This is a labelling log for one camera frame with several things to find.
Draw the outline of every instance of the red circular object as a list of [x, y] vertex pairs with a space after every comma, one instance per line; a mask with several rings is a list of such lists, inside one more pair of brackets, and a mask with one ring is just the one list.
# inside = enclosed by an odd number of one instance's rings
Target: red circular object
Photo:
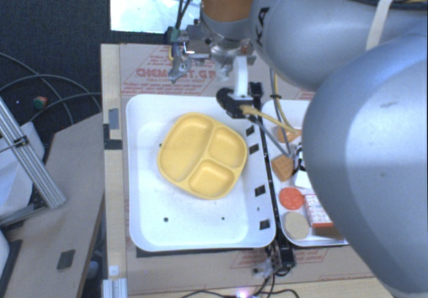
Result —
[[304, 203], [304, 195], [297, 188], [283, 188], [280, 191], [280, 203], [288, 210], [297, 210]]

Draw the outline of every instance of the white cable tie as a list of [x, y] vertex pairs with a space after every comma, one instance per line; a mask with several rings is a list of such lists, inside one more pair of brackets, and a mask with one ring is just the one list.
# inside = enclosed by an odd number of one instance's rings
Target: white cable tie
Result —
[[374, 13], [373, 22], [368, 33], [366, 51], [370, 50], [377, 45], [381, 40], [383, 28], [385, 27], [385, 21], [387, 20], [389, 8], [394, 0], [379, 0]]

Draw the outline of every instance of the beige circular object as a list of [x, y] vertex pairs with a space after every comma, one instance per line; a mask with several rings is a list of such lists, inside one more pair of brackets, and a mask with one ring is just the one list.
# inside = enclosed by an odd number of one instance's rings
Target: beige circular object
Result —
[[302, 214], [290, 211], [284, 217], [284, 228], [290, 237], [302, 240], [308, 236], [309, 222]]

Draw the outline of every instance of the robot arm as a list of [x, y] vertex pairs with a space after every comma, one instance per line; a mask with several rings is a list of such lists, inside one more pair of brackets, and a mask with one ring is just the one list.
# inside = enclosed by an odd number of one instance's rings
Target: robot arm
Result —
[[395, 297], [428, 297], [427, 4], [401, 1], [371, 49], [378, 0], [203, 0], [195, 28], [219, 73], [254, 47], [316, 91], [302, 132], [314, 190]]

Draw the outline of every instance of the aluminum profile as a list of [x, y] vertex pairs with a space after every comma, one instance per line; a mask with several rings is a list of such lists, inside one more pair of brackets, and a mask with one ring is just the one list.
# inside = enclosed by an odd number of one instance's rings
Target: aluminum profile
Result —
[[16, 141], [22, 139], [23, 132], [16, 122], [6, 103], [0, 97], [0, 134], [22, 165], [34, 186], [49, 208], [57, 208], [65, 203], [66, 197], [55, 185], [43, 162], [37, 157], [29, 143], [16, 146]]

